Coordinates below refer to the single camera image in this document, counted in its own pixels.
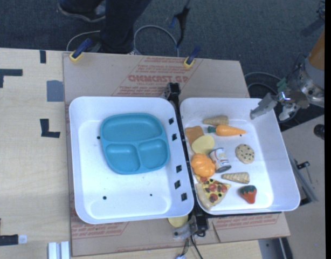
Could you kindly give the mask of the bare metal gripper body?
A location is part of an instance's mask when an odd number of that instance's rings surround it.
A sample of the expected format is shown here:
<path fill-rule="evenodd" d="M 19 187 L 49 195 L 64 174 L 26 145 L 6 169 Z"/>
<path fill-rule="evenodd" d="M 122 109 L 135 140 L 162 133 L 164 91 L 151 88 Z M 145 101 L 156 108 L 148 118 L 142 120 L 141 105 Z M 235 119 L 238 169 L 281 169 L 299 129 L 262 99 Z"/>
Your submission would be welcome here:
<path fill-rule="evenodd" d="M 325 107 L 324 89 L 307 74 L 293 74 L 277 83 L 278 100 L 285 108 Z"/>

